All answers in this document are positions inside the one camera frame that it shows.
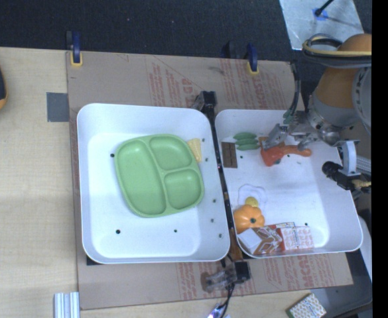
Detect yellow cheese wedge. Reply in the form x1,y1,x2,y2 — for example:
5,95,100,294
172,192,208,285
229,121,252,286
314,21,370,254
186,138,203,164

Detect black cylinder on white bracket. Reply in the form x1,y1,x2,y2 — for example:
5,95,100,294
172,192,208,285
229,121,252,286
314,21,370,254
322,139,364,191

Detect orange pumpkin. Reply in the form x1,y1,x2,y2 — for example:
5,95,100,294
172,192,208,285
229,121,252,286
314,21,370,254
233,204,267,235

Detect orange patterned packet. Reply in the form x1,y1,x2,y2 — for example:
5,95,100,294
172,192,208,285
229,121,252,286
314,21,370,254
286,293,328,318

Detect black block with thin wires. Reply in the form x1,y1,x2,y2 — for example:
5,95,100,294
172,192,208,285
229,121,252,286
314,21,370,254
192,90,218,113
201,260,251,293

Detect brown chocolate bar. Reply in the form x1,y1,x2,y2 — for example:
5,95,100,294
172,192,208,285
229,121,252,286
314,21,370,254
220,141,239,169

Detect white and orange carton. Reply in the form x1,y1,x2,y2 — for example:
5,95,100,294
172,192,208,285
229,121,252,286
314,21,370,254
237,225,284,256

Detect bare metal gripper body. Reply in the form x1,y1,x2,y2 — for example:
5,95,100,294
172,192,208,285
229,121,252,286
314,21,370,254
287,110,343,147

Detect white fried egg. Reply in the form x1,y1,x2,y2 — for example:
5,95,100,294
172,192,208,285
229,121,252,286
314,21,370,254
237,184,267,209

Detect orange carrot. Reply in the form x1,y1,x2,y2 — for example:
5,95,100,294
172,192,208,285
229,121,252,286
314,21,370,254
260,144,313,168

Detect brown cardboard board red print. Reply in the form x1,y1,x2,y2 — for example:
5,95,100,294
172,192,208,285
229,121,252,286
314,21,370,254
65,50,355,311

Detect white plastic tray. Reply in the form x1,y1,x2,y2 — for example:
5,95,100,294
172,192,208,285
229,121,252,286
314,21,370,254
76,103,231,265
214,108,364,260

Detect green divided plate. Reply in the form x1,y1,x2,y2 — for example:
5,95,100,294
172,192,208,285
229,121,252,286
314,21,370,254
113,133,206,219

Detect green pea pods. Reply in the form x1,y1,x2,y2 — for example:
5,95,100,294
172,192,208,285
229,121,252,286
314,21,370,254
232,131,261,152

